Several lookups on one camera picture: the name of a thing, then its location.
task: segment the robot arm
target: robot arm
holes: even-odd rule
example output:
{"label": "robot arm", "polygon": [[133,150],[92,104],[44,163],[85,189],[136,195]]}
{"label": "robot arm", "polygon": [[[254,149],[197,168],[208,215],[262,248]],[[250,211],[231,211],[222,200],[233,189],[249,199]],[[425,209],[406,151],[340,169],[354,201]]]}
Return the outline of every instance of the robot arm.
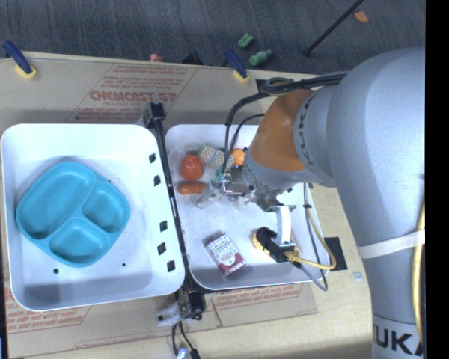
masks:
{"label": "robot arm", "polygon": [[412,303],[424,243],[424,53],[388,52],[338,85],[277,98],[240,177],[263,211],[298,182],[337,188],[367,272],[376,359],[425,352]]}

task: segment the yellow cable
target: yellow cable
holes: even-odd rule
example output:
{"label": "yellow cable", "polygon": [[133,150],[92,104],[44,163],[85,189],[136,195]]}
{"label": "yellow cable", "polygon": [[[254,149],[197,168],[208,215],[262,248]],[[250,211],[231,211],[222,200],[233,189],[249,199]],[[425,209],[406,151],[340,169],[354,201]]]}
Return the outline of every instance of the yellow cable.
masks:
{"label": "yellow cable", "polygon": [[306,211],[308,212],[308,217],[309,217],[309,219],[311,221],[311,225],[313,226],[313,231],[316,234],[316,236],[319,239],[319,241],[321,242],[321,245],[323,245],[323,247],[325,248],[326,252],[328,253],[329,260],[331,261],[331,264],[330,265],[321,265],[320,263],[316,263],[316,262],[313,262],[311,260],[307,260],[305,258],[301,258],[299,256],[299,251],[298,250],[287,251],[284,254],[287,256],[288,260],[291,261],[291,262],[307,263],[308,265],[317,267],[319,269],[332,270],[334,267],[336,267],[336,264],[337,264],[335,255],[332,253],[331,249],[328,247],[328,245],[326,244],[326,242],[322,238],[319,230],[317,229],[317,226],[314,223],[313,215],[311,213],[311,208],[307,207]]}
{"label": "yellow cable", "polygon": [[[424,203],[421,207],[421,214],[418,220],[418,230],[425,229],[426,210]],[[416,319],[416,328],[418,329],[419,338],[422,342],[421,328],[421,257],[423,245],[414,248],[414,259],[412,262],[412,305],[414,307],[414,315]]]}

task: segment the white tray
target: white tray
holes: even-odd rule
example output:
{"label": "white tray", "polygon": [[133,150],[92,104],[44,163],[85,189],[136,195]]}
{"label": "white tray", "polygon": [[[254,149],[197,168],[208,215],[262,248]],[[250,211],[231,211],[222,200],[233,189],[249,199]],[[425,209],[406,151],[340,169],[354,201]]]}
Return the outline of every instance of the white tray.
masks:
{"label": "white tray", "polygon": [[[28,241],[15,221],[16,206],[27,189],[62,161],[80,162],[106,177],[130,205],[130,219],[119,239],[84,268],[55,260]],[[161,159],[156,139],[145,128],[12,126],[1,138],[1,165],[11,289],[24,308],[44,311],[167,295],[183,284],[185,269]],[[165,251],[159,254],[163,243]]]}
{"label": "white tray", "polygon": [[[236,126],[231,127],[230,137]],[[249,147],[257,126],[243,126],[239,132],[236,147]],[[202,144],[216,148],[225,145],[225,126],[223,125],[177,125],[172,127],[165,137],[169,165],[176,186],[183,180],[180,176],[180,163],[188,152],[196,152]],[[205,168],[205,174],[200,179],[207,182],[214,177],[211,168]],[[199,194],[181,195],[177,193],[177,207],[181,227],[189,258],[189,267],[194,279],[202,287],[210,290],[239,289],[255,286],[270,286],[278,284],[310,281],[310,278],[298,268],[289,263],[276,263],[273,258],[259,251],[252,243],[252,236],[262,226],[276,230],[276,216],[265,213],[254,203],[245,205],[239,210],[223,197],[220,201],[205,206],[196,207]],[[285,205],[297,205],[291,212],[292,232],[299,246],[302,257],[316,261],[313,244],[305,218],[304,185],[296,185],[290,193],[279,197]],[[308,202],[312,205],[311,194]],[[317,214],[312,208],[314,220],[320,230]],[[246,261],[246,265],[233,274],[225,277],[216,266],[213,258],[205,249],[205,241],[210,236],[226,233],[235,244]],[[329,257],[324,247],[314,236],[320,262],[329,264]],[[321,271],[306,265],[306,269],[316,278],[322,279]]]}

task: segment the red and white package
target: red and white package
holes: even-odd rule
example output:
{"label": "red and white package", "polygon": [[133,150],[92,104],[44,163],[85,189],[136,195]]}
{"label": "red and white package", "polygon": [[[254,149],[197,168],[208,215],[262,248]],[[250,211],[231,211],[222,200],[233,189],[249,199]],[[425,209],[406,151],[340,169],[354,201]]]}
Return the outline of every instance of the red and white package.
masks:
{"label": "red and white package", "polygon": [[225,277],[245,265],[245,260],[225,234],[208,243],[206,249]]}

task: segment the table surface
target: table surface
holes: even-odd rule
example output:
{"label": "table surface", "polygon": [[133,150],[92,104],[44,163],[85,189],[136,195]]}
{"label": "table surface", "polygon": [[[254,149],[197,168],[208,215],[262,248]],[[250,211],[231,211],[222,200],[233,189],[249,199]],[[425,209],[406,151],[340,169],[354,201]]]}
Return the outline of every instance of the table surface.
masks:
{"label": "table surface", "polygon": [[[27,52],[26,55],[38,64],[38,69],[41,67],[42,60],[53,58],[59,58],[61,61],[93,60],[93,58],[68,58],[63,55],[31,52]],[[191,77],[189,76],[183,83],[185,86],[177,93],[175,101],[165,107],[167,129],[178,123],[223,123],[230,103],[232,105],[238,99],[256,93],[256,84],[236,82],[226,68],[196,66],[193,68]],[[293,79],[311,76],[259,70],[250,70],[249,73],[252,82],[275,76]],[[71,97],[71,100],[75,102],[80,102],[82,99],[76,98],[78,96],[73,89],[68,90],[69,85],[65,84],[66,86],[58,85],[50,88],[50,94],[58,96],[59,99],[55,103],[49,103],[45,108],[43,104],[35,100],[36,97],[33,94],[28,95],[26,99],[21,99],[20,105],[16,105],[13,100],[20,97],[20,90],[28,89],[25,84],[33,82],[24,82],[19,80],[23,79],[21,77],[12,77],[17,79],[14,85],[11,85],[10,81],[5,83],[0,78],[0,134],[15,123],[47,122],[48,120],[49,122],[63,122],[60,118],[63,118],[64,113],[69,112],[70,108],[63,108],[60,102],[67,100],[67,97]],[[32,93],[38,95],[40,91],[43,90],[37,88]],[[253,109],[244,110],[242,116],[266,110],[271,101],[271,99],[263,100]],[[71,110],[73,109],[76,109],[75,103],[71,105]],[[203,359],[370,358],[372,341],[370,293],[364,267],[355,247],[355,240],[337,191],[333,188],[314,186],[312,195],[320,217],[323,235],[339,238],[348,269],[329,272],[327,275],[329,290],[327,292],[321,291],[317,286],[312,286],[318,310],[316,314],[188,333],[187,337],[198,349]],[[1,192],[0,205],[3,206]],[[2,238],[2,248],[6,253],[6,238]],[[178,344],[184,343],[180,334],[177,335],[177,342]],[[140,356],[143,358],[174,358],[169,336],[100,346],[85,351],[87,358],[139,358]],[[83,356],[82,350],[75,350],[40,355],[36,358],[66,359],[83,358]]]}

